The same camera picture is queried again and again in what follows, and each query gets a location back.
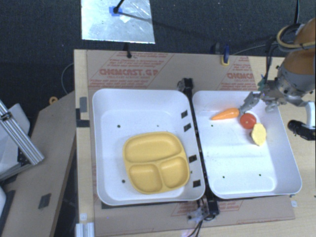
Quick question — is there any black cylinder on white bracket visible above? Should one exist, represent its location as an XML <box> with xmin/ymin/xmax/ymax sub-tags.
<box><xmin>287</xmin><ymin>101</ymin><xmax>316</xmax><ymax>141</ymax></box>

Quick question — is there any brown cardboard board, red print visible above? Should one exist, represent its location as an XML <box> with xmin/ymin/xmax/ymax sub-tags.
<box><xmin>86</xmin><ymin>49</ymin><xmax>296</xmax><ymax>237</ymax></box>

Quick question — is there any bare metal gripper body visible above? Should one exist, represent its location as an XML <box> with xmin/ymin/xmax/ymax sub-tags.
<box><xmin>258</xmin><ymin>79</ymin><xmax>309</xmax><ymax>108</ymax></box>

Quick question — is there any yellow divided plate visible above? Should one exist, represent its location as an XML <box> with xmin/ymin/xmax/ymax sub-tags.
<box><xmin>122</xmin><ymin>131</ymin><xmax>191</xmax><ymax>196</ymax></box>

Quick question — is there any thin black rod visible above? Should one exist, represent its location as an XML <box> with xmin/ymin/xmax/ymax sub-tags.
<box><xmin>187</xmin><ymin>89</ymin><xmax>214</xmax><ymax>202</ymax></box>

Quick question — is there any orange carrot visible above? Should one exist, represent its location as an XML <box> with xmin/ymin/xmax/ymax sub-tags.
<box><xmin>210</xmin><ymin>107</ymin><xmax>241</xmax><ymax>121</ymax></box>

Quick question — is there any white plastic tray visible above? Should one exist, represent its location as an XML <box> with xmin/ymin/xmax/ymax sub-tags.
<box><xmin>192</xmin><ymin>90</ymin><xmax>303</xmax><ymax>200</ymax></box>
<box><xmin>92</xmin><ymin>88</ymin><xmax>206</xmax><ymax>206</ymax></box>

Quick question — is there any yellow potato half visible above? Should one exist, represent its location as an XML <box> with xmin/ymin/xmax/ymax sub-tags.
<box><xmin>250</xmin><ymin>122</ymin><xmax>268</xmax><ymax>147</ymax></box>

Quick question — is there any red tomato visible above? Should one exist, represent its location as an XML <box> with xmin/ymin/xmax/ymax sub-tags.
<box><xmin>239</xmin><ymin>112</ymin><xmax>258</xmax><ymax>130</ymax></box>

